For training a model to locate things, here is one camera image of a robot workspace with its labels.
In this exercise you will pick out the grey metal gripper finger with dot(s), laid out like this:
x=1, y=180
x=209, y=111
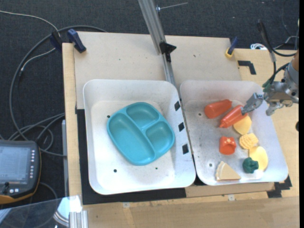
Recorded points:
x=272, y=108
x=253, y=102

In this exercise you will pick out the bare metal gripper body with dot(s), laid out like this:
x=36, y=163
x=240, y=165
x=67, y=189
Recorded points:
x=282, y=91

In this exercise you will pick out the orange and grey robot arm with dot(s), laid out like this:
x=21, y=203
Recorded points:
x=294, y=73

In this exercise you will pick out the orange toy bottle with nozzle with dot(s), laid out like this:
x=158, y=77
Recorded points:
x=231, y=117

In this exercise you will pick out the yellow ridged toy waffle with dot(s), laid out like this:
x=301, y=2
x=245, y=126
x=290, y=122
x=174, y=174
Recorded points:
x=248, y=141

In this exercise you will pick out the large yellow toy chip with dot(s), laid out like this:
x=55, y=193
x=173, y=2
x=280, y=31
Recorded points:
x=260, y=157

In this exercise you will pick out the red toy fries carton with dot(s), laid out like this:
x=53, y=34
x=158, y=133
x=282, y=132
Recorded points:
x=227, y=146

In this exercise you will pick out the green toy broccoli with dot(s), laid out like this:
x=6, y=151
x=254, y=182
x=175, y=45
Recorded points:
x=249, y=165

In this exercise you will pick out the white plastic tray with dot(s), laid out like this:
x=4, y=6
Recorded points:
x=104, y=174
x=204, y=141

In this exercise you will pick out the beige toy pizza slice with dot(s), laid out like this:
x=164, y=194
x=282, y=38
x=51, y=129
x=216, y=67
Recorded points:
x=226, y=173

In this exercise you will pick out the blue divided plate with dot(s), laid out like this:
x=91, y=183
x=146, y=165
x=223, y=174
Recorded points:
x=133, y=136

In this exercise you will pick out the pale wood flat board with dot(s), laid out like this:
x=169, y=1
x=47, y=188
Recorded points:
x=123, y=60

